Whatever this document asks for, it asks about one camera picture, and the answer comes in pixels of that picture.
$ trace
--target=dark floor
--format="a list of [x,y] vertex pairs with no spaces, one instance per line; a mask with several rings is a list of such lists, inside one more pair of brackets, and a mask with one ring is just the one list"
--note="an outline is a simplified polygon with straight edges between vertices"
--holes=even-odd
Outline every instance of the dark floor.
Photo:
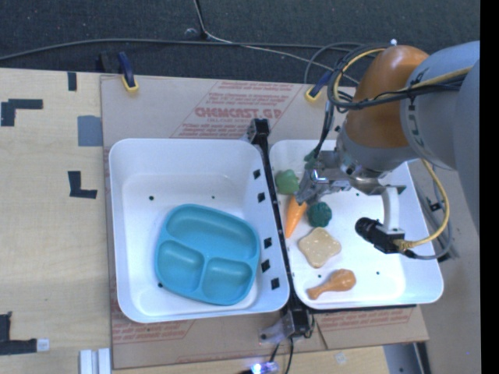
[[[184,45],[216,38],[243,43],[324,46],[396,39],[428,53],[480,38],[480,0],[0,0],[0,65],[11,68],[119,70],[124,51],[136,73],[301,83],[306,62],[235,46]],[[168,44],[91,43],[17,58],[6,55],[96,39],[161,39]],[[310,57],[317,48],[276,50]],[[342,52],[319,57],[333,65]],[[312,68],[315,82],[322,68]]]

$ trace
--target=black tape mark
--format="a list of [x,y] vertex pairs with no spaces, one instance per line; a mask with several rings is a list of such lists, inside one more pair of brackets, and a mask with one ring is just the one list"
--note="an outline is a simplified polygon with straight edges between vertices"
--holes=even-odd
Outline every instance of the black tape mark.
[[97,190],[82,190],[81,189],[81,172],[80,171],[68,171],[69,177],[69,187],[71,192],[69,196],[75,196],[79,198],[97,198]]
[[93,115],[78,117],[78,146],[102,146],[101,119]]
[[9,98],[9,105],[14,109],[42,109],[44,101],[38,99]]
[[0,111],[0,126],[14,126],[16,119],[16,110],[9,103],[2,102]]
[[43,107],[43,100],[9,98],[7,102],[2,102],[0,126],[14,126],[14,122],[16,121],[16,109],[42,109]]
[[20,355],[22,353],[34,353],[37,351],[37,339],[11,340],[10,339],[10,317],[12,312],[0,315],[0,355]]
[[76,91],[78,85],[76,83],[76,72],[68,72],[68,90]]

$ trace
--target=plastic food toy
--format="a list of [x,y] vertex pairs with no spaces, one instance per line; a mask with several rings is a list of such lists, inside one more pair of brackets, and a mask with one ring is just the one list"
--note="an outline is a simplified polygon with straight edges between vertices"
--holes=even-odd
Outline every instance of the plastic food toy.
[[325,228],[333,217],[331,208],[325,202],[311,205],[306,211],[306,215],[308,216],[310,226],[313,228]]
[[335,270],[329,280],[322,285],[309,288],[306,293],[310,299],[317,299],[319,295],[326,291],[348,291],[356,284],[356,275],[348,269]]
[[279,172],[275,176],[275,185],[279,194],[291,195],[299,189],[298,178],[292,169]]
[[306,212],[307,204],[306,202],[302,202],[301,205],[296,201],[295,196],[291,196],[288,204],[288,214],[286,215],[286,224],[285,224],[285,237],[291,237],[293,231],[301,220],[303,214]]
[[325,228],[314,228],[298,241],[298,249],[308,263],[318,269],[342,250],[342,245]]

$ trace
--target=toy bread slice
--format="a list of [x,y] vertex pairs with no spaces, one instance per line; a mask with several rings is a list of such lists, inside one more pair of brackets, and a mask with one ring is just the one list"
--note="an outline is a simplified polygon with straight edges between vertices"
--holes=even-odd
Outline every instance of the toy bread slice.
[[318,269],[332,256],[339,254],[342,245],[324,228],[314,228],[298,241],[298,249],[305,255],[308,263]]

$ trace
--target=blue plate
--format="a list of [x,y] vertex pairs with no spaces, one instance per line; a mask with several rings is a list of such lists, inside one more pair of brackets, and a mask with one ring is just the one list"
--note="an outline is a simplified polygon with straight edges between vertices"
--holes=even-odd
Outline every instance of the blue plate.
[[251,224],[221,210],[184,204],[161,227],[154,269],[164,288],[215,305],[234,305],[250,292],[260,258]]

